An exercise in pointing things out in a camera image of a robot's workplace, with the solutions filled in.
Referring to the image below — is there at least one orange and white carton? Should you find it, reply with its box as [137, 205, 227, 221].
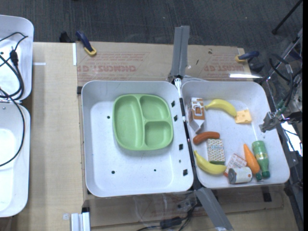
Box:
[187, 97, 206, 134]

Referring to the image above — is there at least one green divided plate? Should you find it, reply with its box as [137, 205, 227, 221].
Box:
[112, 94, 174, 151]

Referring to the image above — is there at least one small orange and white packet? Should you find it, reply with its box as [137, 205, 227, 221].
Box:
[223, 153, 248, 177]

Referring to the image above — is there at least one brown cardboard board red print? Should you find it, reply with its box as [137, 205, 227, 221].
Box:
[76, 40, 286, 228]

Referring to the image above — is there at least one orange-brown sausage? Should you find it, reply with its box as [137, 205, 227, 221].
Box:
[192, 131, 220, 146]

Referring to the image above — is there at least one orange carrot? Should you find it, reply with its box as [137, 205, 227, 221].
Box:
[243, 143, 263, 181]

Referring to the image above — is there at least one green bottle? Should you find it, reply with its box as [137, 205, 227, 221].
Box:
[252, 140, 271, 179]

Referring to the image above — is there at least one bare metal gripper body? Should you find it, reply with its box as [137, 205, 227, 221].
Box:
[265, 111, 282, 127]

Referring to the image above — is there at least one yellow cheese wedge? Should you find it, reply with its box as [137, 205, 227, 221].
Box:
[235, 109, 253, 125]

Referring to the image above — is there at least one white carton with yellow pattern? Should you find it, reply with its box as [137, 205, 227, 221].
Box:
[205, 138, 226, 165]

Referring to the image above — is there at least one white plastic tray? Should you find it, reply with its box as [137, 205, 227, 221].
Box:
[180, 80, 291, 190]
[81, 80, 194, 198]

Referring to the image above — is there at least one yellow banana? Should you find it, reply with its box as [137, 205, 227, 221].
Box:
[204, 99, 238, 118]
[193, 150, 227, 176]

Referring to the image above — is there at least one white can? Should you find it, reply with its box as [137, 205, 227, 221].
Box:
[227, 166, 253, 185]

